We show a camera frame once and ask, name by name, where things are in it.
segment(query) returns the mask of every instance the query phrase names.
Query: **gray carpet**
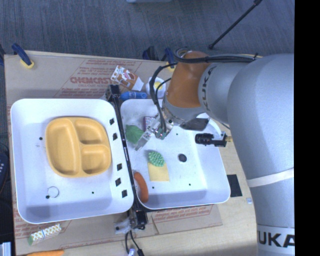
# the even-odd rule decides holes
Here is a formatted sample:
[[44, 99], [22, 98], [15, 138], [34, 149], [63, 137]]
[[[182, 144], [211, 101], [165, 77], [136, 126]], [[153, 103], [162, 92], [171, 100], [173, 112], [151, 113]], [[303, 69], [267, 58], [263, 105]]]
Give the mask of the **gray carpet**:
[[[154, 46], [214, 54], [294, 52], [295, 1], [263, 0], [213, 50], [213, 43], [253, 0], [1, 0], [0, 44], [26, 50], [142, 59]], [[0, 67], [0, 142], [8, 144], [4, 69]], [[0, 199], [10, 200], [7, 182]]]

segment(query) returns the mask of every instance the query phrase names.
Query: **black pole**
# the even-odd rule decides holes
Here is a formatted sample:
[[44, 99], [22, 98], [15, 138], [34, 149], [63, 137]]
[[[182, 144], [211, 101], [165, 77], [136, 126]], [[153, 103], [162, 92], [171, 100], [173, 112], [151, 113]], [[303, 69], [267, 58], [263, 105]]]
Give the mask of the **black pole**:
[[218, 43], [226, 34], [229, 33], [230, 30], [232, 30], [244, 17], [247, 16], [248, 13], [250, 13], [256, 6], [258, 6], [262, 0], [254, 0], [253, 5], [240, 17], [238, 20], [233, 23], [220, 37], [215, 40], [212, 44], [209, 45], [209, 49], [213, 49], [216, 43]]

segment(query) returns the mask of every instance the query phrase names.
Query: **robotic arm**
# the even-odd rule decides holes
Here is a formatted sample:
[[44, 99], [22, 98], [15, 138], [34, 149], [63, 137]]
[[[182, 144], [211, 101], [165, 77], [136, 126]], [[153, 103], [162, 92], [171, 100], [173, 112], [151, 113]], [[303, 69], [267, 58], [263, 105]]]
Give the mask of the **robotic arm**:
[[203, 112], [229, 124], [254, 201], [257, 255], [295, 255], [294, 55], [179, 62], [162, 110], [168, 124], [181, 127]]

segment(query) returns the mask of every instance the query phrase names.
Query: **white stripe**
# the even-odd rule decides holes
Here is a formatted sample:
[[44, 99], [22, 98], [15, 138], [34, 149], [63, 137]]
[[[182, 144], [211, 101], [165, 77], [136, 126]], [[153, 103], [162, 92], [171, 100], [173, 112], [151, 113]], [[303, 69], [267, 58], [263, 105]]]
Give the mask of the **white stripe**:
[[259, 178], [253, 178], [253, 179], [247, 179], [246, 183], [248, 184], [249, 188], [259, 187], [259, 186], [265, 186], [272, 183], [284, 181], [290, 178], [295, 177], [295, 168], [291, 168], [288, 170], [284, 170], [282, 172], [270, 174], [267, 176], [259, 177]]

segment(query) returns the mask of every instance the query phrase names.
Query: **yellow plate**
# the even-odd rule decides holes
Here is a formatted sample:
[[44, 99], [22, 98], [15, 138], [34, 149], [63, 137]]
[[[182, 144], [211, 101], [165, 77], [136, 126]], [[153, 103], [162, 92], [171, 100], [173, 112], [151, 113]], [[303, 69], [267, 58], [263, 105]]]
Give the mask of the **yellow plate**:
[[45, 130], [46, 153], [51, 168], [63, 177], [88, 177], [111, 165], [105, 128], [87, 117], [61, 117]]

